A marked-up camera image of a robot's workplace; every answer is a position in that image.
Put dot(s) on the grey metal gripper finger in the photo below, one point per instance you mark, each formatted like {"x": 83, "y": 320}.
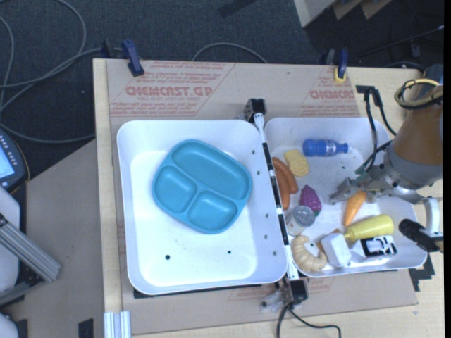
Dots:
{"x": 347, "y": 184}
{"x": 342, "y": 195}

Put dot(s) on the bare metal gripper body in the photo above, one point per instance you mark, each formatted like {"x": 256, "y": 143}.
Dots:
{"x": 378, "y": 183}

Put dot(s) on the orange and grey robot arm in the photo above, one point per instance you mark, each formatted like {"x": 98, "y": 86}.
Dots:
{"x": 419, "y": 136}

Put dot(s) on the orange carrot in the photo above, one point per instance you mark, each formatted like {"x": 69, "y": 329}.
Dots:
{"x": 353, "y": 208}

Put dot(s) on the purple grapes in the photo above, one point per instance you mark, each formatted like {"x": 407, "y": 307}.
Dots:
{"x": 310, "y": 200}

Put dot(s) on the yellow squeeze bottle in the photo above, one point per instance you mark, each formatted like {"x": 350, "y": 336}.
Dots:
{"x": 371, "y": 228}

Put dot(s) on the small silver can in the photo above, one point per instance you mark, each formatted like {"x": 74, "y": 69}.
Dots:
{"x": 302, "y": 217}

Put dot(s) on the blue plastic bottle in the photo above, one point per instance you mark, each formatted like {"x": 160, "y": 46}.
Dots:
{"x": 317, "y": 147}

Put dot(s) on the yellow corn cob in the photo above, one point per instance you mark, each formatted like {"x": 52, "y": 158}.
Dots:
{"x": 297, "y": 163}

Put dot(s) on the white plastic tray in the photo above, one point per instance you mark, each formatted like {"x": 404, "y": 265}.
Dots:
{"x": 327, "y": 132}
{"x": 197, "y": 259}

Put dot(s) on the orange sausage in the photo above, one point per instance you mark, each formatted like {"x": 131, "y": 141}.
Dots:
{"x": 284, "y": 197}

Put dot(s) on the red-orange sausage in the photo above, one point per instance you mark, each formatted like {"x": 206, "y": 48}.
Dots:
{"x": 287, "y": 176}

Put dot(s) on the black and white carton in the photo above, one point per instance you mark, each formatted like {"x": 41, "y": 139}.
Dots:
{"x": 378, "y": 246}

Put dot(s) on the beige croissant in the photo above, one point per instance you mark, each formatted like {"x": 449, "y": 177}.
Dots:
{"x": 306, "y": 257}

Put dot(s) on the thin black and white rod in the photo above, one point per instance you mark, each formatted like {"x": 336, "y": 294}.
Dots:
{"x": 269, "y": 164}

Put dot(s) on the blue divided plate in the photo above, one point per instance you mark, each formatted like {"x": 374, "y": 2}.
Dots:
{"x": 201, "y": 185}

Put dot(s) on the brown cardboard board red print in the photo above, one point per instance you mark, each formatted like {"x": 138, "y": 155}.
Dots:
{"x": 211, "y": 93}

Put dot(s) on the black cylinder on white bracket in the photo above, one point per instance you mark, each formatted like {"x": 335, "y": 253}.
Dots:
{"x": 417, "y": 232}

